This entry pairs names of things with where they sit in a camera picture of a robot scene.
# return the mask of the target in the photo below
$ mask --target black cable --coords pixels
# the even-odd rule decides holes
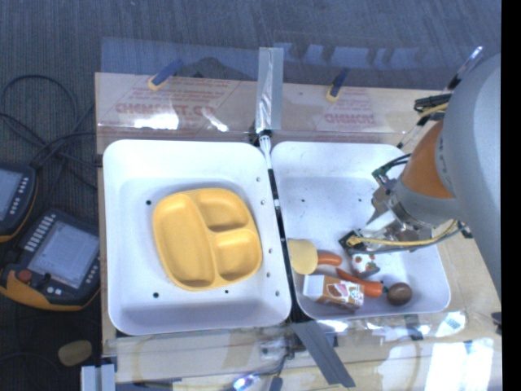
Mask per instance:
[[[39,358],[41,359],[42,361],[48,363],[53,369],[54,371],[56,372],[56,375],[59,376],[59,369],[58,369],[58,366],[52,362],[49,358],[41,355],[41,354],[38,354],[36,352],[23,352],[23,351],[20,351],[20,352],[13,352],[11,354],[4,354],[2,356],[0,356],[0,363],[2,362],[5,362],[9,359],[14,359],[14,358],[25,358],[26,356],[29,356],[29,357],[32,357],[32,358]]]
[[[422,113],[424,108],[434,108],[440,104],[448,103],[451,95],[450,93],[445,93],[414,100],[414,110]]]
[[[27,317],[19,317],[17,319],[17,322],[37,322],[37,321],[40,321],[41,319],[51,317],[52,315],[53,315],[52,313],[48,313],[48,314],[30,315]],[[14,327],[14,326],[15,326],[15,322],[6,322],[6,323],[0,324],[0,328]]]
[[[9,80],[9,82],[6,83],[0,89],[0,117],[4,119],[3,122],[7,125],[7,127],[9,127],[9,129],[11,131],[13,131],[19,137],[21,137],[24,141],[26,141],[27,143],[30,143],[32,145],[36,145],[40,148],[38,150],[37,154],[35,154],[33,156],[33,158],[31,159],[31,161],[29,162],[29,165],[33,166],[33,162],[35,161],[36,157],[38,155],[42,154],[44,151],[49,151],[51,149],[51,147],[53,147],[53,148],[50,151],[50,153],[48,154],[47,158],[40,164],[40,166],[37,166],[36,169],[39,170],[43,166],[43,164],[45,162],[47,162],[49,159],[51,159],[52,157],[57,157],[57,158],[61,159],[61,162],[59,164],[59,170],[56,173],[55,180],[51,183],[50,190],[48,191],[48,193],[46,195],[46,197],[49,199],[49,198],[51,198],[52,194],[55,192],[56,187],[58,186],[58,182],[61,179],[63,171],[65,170],[65,167],[66,167],[66,165],[68,165],[69,161],[73,161],[75,163],[78,163],[79,165],[88,166],[92,169],[97,168],[97,166],[94,162],[90,163],[90,162],[82,160],[80,158],[76,158],[75,156],[71,156],[69,154],[70,148],[67,151],[65,151],[63,149],[64,145],[67,142],[67,139],[72,137],[72,136],[70,136],[70,134],[64,135],[60,138],[56,138],[55,140],[53,140],[51,142],[47,142],[43,137],[41,137],[39,134],[37,134],[37,132],[30,129],[25,123],[23,123],[22,121],[19,121],[18,119],[15,119],[14,117],[1,111],[6,104],[6,97],[7,97],[8,90],[11,89],[16,83],[18,83],[20,81],[34,79],[34,78],[48,81],[48,82],[56,85],[59,89],[61,89],[67,95],[68,100],[70,101],[70,103],[72,105],[72,112],[73,112],[73,115],[74,115],[74,118],[76,121],[70,134],[78,133],[77,130],[80,128],[84,119],[86,119],[87,116],[91,113],[95,104],[92,103],[90,105],[90,107],[82,115],[80,115],[79,111],[78,111],[77,99],[76,99],[76,96],[74,95],[74,93],[72,91],[70,91],[69,88],[64,86],[61,82],[54,79],[53,77],[45,76],[42,74],[26,74],[26,75],[21,75],[21,76],[15,77],[15,78]],[[94,189],[94,190],[97,189],[96,184],[86,181],[76,171],[74,171],[70,168],[68,168],[68,170],[71,172],[71,174],[75,178],[77,178],[79,181],[81,181],[83,184],[85,184],[89,188]]]
[[[41,153],[43,153],[46,149],[49,149],[55,143],[63,141],[65,139],[75,138],[75,137],[78,137],[78,136],[86,136],[86,135],[93,136],[93,135],[96,135],[96,133],[95,132],[76,132],[76,133],[71,133],[71,134],[65,134],[64,136],[59,136],[58,138],[55,138],[54,140],[51,140],[50,142],[47,142],[45,145],[43,145],[38,150],[38,152],[36,152],[36,154],[33,155],[33,158],[29,162],[29,166],[32,166],[36,170],[39,170],[48,160],[52,159],[58,153],[59,149],[61,149],[62,146],[59,145],[59,146],[53,148],[52,151],[50,151],[50,153],[46,156],[46,158],[44,160],[42,160],[38,165],[33,165],[33,162],[36,160],[36,158]],[[84,161],[84,160],[80,160],[78,158],[75,158],[74,156],[67,156],[66,159],[67,160],[74,160],[77,163],[85,165],[85,166],[92,166],[94,168],[97,168],[96,164],[90,163],[90,162],[87,162],[87,161]]]
[[[239,378],[236,378],[234,380],[234,383],[232,386],[224,391],[236,391],[235,388],[235,382],[241,379],[247,379],[248,377],[261,377],[261,376],[277,376],[279,377],[282,373],[282,370],[284,369],[284,364],[286,363],[286,360],[290,358],[292,354],[287,353],[284,354],[279,361],[278,365],[272,369],[269,369],[267,371],[252,371],[249,374],[244,374],[243,376],[240,376]]]
[[[405,160],[407,158],[409,158],[411,156],[410,153],[406,154],[406,155],[402,155],[402,156],[398,156],[397,158],[393,159],[393,160],[390,160],[388,163],[386,163],[385,165],[382,165],[380,168],[387,168],[389,166],[394,166],[394,164],[398,161],[401,161],[401,160]]]
[[[20,332],[19,332],[19,325],[18,325],[18,321],[19,321],[18,309],[19,308],[20,308],[19,305],[17,305],[15,307],[15,313],[14,313],[14,316],[13,316],[13,329],[14,329],[14,335],[13,336],[14,336],[14,339],[15,339],[15,346],[18,349],[18,351],[15,352],[15,353],[20,355],[20,358],[22,360],[22,365],[23,365],[24,369],[26,370],[26,372],[28,373],[27,379],[30,382],[31,386],[34,389],[36,389],[38,391],[41,391],[42,390],[42,384],[39,384],[33,378],[33,373],[32,373],[31,369],[29,368],[29,366],[27,364],[27,359],[25,359],[25,357],[24,357],[24,356],[34,356],[37,353],[23,351],[23,346],[22,346],[21,341],[20,341]],[[58,369],[57,365],[54,364],[52,361],[50,361],[50,363],[53,365],[53,367],[55,368],[55,371],[57,372],[57,376],[58,376],[57,382],[58,382],[59,378],[60,378],[59,369]]]
[[[391,169],[391,168],[394,168],[395,166],[398,166],[398,165],[405,165],[407,164],[408,161],[407,160],[399,160],[397,162],[393,162],[392,164],[388,165],[387,166],[387,169]]]

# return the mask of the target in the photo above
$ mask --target plastic food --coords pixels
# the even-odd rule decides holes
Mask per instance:
[[[364,304],[365,287],[329,275],[306,275],[302,293],[323,305],[342,310],[358,310]]]
[[[204,188],[164,197],[154,209],[153,227],[161,263],[181,288],[237,283],[261,265],[255,222],[232,191]]]
[[[376,264],[374,255],[367,255],[365,253],[354,253],[350,255],[352,269],[358,278],[367,278],[380,271]]]
[[[318,254],[317,265],[338,266],[342,264],[342,257],[336,253],[320,252]]]
[[[407,283],[394,283],[387,290],[387,299],[393,305],[404,305],[412,296],[413,290]]]
[[[360,285],[363,285],[364,294],[368,297],[378,298],[382,295],[382,283],[379,283],[377,281],[365,281],[364,279],[359,279],[358,277],[355,277],[354,275],[351,275],[346,271],[341,270],[340,268],[336,268],[336,273],[341,279],[345,281],[350,281],[352,283],[359,283]]]
[[[290,253],[291,267],[297,274],[310,275],[319,265],[338,266],[342,257],[336,253],[318,253],[315,245],[305,239],[289,239],[287,248]]]

